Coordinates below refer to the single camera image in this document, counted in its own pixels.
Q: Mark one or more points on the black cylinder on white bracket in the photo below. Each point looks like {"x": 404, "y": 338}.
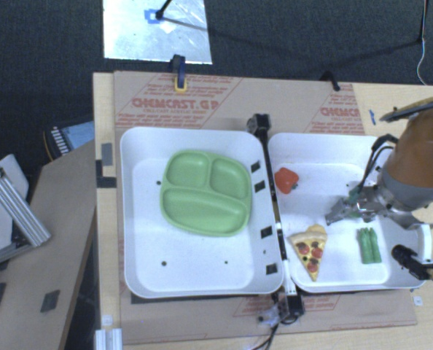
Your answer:
{"x": 410, "y": 259}

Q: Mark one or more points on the thin black and white rod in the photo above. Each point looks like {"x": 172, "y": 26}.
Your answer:
{"x": 277, "y": 217}

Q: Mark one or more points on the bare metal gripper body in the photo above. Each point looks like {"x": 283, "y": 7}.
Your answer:
{"x": 376, "y": 200}

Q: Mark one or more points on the pizza slice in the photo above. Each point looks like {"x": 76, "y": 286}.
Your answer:
{"x": 310, "y": 251}

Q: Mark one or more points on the white plastic tray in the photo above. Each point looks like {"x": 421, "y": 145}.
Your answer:
{"x": 202, "y": 261}
{"x": 340, "y": 268}

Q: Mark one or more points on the red bell pepper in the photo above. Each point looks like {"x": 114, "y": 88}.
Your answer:
{"x": 285, "y": 181}

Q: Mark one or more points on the green asparagus bundle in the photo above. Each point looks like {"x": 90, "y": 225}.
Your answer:
{"x": 369, "y": 247}

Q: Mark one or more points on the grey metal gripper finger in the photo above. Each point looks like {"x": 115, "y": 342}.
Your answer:
{"x": 337, "y": 212}
{"x": 368, "y": 216}

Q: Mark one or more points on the brown cardboard board red print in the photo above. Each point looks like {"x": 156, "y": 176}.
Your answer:
{"x": 216, "y": 97}

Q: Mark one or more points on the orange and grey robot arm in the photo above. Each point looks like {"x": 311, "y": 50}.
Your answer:
{"x": 417, "y": 151}

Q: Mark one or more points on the green divided plate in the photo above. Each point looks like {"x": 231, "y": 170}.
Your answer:
{"x": 205, "y": 195}

